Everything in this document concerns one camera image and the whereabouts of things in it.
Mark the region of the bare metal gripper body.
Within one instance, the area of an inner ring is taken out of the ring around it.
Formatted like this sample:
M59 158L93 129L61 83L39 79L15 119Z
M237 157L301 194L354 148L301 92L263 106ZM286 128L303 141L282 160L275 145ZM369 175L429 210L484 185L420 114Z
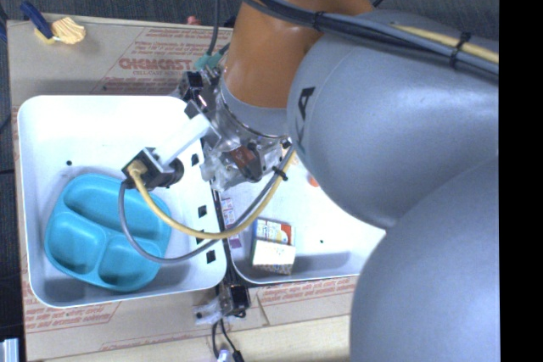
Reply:
M202 177L212 184L258 182L283 159L288 140L286 109L245 103L227 88L222 69L205 90L204 114L211 131L204 137Z

